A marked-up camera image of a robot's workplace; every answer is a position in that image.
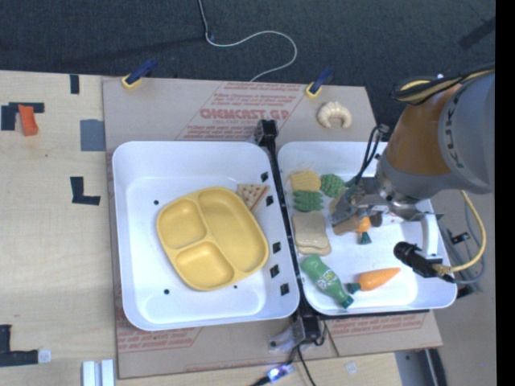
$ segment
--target yellow plate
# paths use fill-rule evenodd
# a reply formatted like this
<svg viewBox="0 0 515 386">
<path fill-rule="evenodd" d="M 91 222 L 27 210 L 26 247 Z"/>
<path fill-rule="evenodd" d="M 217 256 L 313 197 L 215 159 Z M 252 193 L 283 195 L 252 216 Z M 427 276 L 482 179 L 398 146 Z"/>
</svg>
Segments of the yellow plate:
<svg viewBox="0 0 515 386">
<path fill-rule="evenodd" d="M 224 187 L 174 200 L 156 224 L 168 259 L 193 289 L 231 285 L 268 260 L 268 242 L 258 222 L 241 198 Z"/>
</svg>

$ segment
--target dark background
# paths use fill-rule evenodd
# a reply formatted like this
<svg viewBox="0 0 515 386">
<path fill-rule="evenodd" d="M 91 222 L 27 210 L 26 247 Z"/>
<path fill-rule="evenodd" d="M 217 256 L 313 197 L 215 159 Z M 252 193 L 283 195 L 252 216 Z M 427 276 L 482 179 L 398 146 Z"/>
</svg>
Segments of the dark background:
<svg viewBox="0 0 515 386">
<path fill-rule="evenodd" d="M 394 125 L 389 97 L 412 76 L 495 61 L 496 0 L 203 0 L 217 43 L 257 31 L 289 35 L 295 63 L 258 81 L 365 86 L 377 122 Z M 235 48 L 204 39 L 196 0 L 0 0 L 0 69 L 124 76 L 150 58 L 154 77 L 250 80 L 291 59 L 277 35 Z"/>
</svg>

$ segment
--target blue clamp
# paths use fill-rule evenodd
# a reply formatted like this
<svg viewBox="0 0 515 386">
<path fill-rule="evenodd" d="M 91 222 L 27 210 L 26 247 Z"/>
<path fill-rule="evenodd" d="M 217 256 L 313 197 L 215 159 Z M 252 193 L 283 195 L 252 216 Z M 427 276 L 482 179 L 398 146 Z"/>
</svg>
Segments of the blue clamp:
<svg viewBox="0 0 515 386">
<path fill-rule="evenodd" d="M 123 87 L 135 88 L 142 82 L 141 78 L 149 76 L 157 66 L 157 60 L 147 60 L 145 63 L 141 64 L 136 70 L 132 71 L 132 73 L 122 78 Z"/>
<path fill-rule="evenodd" d="M 315 97 L 317 97 L 320 93 L 320 90 L 322 89 L 322 84 L 327 84 L 331 82 L 332 77 L 332 69 L 327 66 L 325 70 L 320 74 L 319 78 L 306 87 L 306 95 L 310 99 L 314 99 Z"/>
</svg>

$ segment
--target green bottle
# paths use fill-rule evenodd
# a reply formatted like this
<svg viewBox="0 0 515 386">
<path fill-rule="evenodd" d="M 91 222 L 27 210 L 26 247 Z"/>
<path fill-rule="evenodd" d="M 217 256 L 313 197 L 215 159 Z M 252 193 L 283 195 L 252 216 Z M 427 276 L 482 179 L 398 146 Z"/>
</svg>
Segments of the green bottle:
<svg viewBox="0 0 515 386">
<path fill-rule="evenodd" d="M 344 292 L 344 288 L 336 273 L 325 265 L 318 254 L 306 257 L 300 264 L 301 269 L 326 295 L 333 297 L 347 309 L 354 299 Z"/>
</svg>

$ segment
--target wooden table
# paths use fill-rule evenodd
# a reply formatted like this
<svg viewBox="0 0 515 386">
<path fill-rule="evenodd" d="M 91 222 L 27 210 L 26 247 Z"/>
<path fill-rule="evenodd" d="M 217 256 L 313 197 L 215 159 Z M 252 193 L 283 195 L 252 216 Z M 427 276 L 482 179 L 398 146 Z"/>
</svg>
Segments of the wooden table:
<svg viewBox="0 0 515 386">
<path fill-rule="evenodd" d="M 80 384 L 81 363 L 116 359 L 113 273 L 105 152 L 82 152 L 80 121 L 103 121 L 101 78 L 0 72 L 0 104 L 44 101 L 39 133 L 19 121 L 0 132 L 0 325 L 11 350 L 51 352 L 51 362 L 0 368 L 0 384 Z M 71 177 L 100 204 L 73 204 Z M 352 363 L 355 370 L 348 370 Z M 307 362 L 317 384 L 401 385 L 393 353 Z M 300 363 L 281 384 L 309 384 Z M 120 385 L 252 384 L 270 367 L 235 368 L 138 380 Z"/>
</svg>

